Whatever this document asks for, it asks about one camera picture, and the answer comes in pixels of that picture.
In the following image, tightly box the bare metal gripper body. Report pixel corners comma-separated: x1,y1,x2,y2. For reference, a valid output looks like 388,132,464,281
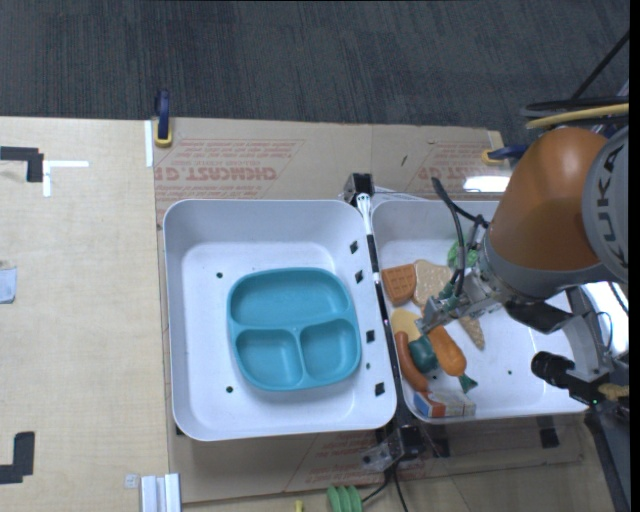
433,268,507,322

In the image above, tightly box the beige bread slice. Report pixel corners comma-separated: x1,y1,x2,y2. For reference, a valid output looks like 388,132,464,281
412,259,454,308

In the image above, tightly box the dark green toy vegetable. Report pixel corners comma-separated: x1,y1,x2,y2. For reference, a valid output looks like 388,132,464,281
407,334,441,374

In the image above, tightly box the beige waffle cone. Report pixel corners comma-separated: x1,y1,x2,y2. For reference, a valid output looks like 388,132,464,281
458,314,487,352

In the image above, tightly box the orange carrot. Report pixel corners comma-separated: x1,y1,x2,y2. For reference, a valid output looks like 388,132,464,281
427,324,479,394

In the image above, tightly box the orange brown waffle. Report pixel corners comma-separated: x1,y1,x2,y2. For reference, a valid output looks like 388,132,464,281
380,263,419,307

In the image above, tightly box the red orange sausage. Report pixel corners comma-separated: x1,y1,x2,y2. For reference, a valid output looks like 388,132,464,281
393,331,431,393

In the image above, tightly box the green broccoli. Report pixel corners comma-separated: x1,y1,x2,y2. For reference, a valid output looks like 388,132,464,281
445,239,471,267

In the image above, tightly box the white orange blue carton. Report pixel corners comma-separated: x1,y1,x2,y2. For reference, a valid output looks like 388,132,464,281
412,388,478,420

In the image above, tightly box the white plastic tray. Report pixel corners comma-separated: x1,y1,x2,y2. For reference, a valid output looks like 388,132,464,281
162,198,399,443
370,199,592,426

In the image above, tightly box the blue divided plate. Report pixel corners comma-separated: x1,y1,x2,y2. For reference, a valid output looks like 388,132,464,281
226,267,363,393

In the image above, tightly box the brown cardboard board red print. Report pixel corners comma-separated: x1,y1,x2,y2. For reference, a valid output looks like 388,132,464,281
152,117,601,504

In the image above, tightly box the black cylinder on white bracket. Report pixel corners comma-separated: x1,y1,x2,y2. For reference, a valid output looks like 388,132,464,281
529,288,619,404

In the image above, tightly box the black block with thin wires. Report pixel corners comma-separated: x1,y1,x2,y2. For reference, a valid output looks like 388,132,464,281
343,172,376,204
394,424,427,460

